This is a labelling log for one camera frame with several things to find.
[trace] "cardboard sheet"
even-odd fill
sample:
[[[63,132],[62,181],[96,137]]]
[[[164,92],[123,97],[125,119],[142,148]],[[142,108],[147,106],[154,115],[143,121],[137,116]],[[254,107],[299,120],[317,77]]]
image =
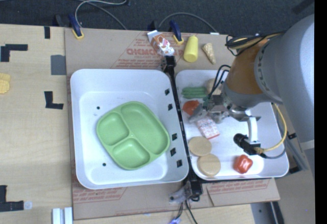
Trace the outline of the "cardboard sheet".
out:
[[[147,32],[83,29],[84,38],[77,40],[71,29],[65,29],[69,138],[72,160],[72,187],[74,219],[88,219],[159,211],[178,210],[169,204],[169,193],[182,187],[182,183],[167,183],[137,187],[88,190],[78,183],[75,172],[72,109],[69,81],[74,71],[83,68],[104,69],[160,69],[161,56],[150,45]],[[183,50],[191,34],[182,34],[184,44],[177,45],[172,33],[164,33],[175,49],[175,73],[184,69],[218,69],[231,65],[233,56],[224,47],[224,35],[197,34],[199,57],[194,63],[186,62]],[[217,59],[211,64],[201,47],[212,43]],[[203,184],[203,195],[192,208],[204,208],[276,201],[279,193],[274,179],[228,181]]]

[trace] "green plate compartment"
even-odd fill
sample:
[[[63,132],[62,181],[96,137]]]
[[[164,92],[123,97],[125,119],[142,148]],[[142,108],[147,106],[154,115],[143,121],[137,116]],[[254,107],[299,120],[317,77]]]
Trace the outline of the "green plate compartment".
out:
[[[128,102],[104,114],[97,135],[113,160],[124,169],[141,168],[169,147],[166,128],[143,103]]]

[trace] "yellow bottle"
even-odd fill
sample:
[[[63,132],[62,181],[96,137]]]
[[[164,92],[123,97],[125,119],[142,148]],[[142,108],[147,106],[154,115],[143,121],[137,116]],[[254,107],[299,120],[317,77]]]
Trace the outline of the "yellow bottle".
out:
[[[195,35],[189,37],[183,57],[184,60],[190,63],[198,59],[198,38]]]

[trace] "yellow sponge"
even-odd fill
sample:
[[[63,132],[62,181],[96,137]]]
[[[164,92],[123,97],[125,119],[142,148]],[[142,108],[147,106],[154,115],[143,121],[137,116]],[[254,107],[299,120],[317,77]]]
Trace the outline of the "yellow sponge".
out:
[[[10,89],[10,75],[0,72],[0,93],[6,93]]]

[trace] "wooden table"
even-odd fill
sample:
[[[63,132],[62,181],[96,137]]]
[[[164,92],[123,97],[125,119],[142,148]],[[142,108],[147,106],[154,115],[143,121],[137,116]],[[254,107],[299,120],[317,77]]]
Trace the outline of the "wooden table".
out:
[[[51,56],[65,55],[64,28],[0,25],[0,46],[28,44],[11,51],[0,72],[11,76],[10,90],[0,94],[0,185],[8,185],[7,201],[31,201],[30,210],[0,212],[0,223],[51,223],[53,208],[72,206],[67,89],[65,75],[51,75]],[[45,91],[63,109],[45,108]],[[251,206],[192,210],[198,223],[254,223]],[[176,212],[152,213],[74,223],[169,223]],[[188,212],[182,224],[193,223]]]

